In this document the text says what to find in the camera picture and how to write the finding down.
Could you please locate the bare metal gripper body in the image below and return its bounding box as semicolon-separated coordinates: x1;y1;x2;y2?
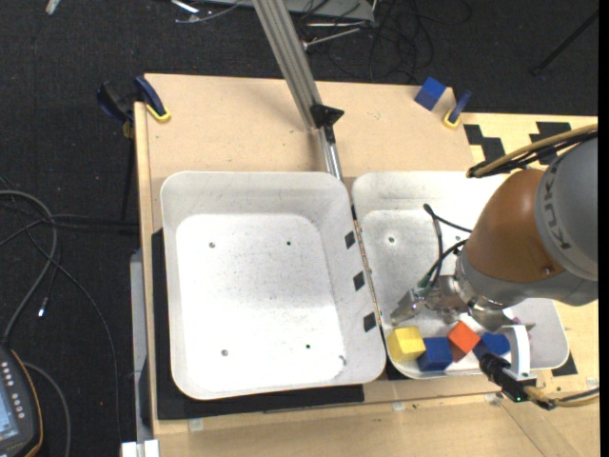
417;275;508;335

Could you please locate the orange cube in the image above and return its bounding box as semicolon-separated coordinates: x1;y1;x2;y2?
446;320;482;364

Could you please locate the yellow cube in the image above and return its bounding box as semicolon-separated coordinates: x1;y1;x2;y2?
385;325;427;365

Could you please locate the blue cube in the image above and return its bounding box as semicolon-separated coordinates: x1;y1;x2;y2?
413;76;448;112
417;336;455;373
473;331;512;359

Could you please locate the white plastic tray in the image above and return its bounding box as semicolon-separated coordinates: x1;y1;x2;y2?
350;170;571;381
160;170;387;402

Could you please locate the pale wood board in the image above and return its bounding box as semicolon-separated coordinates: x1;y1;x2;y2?
134;72;500;436

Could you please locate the black cylinder on white bracket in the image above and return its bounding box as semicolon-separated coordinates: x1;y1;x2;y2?
478;324;539;403

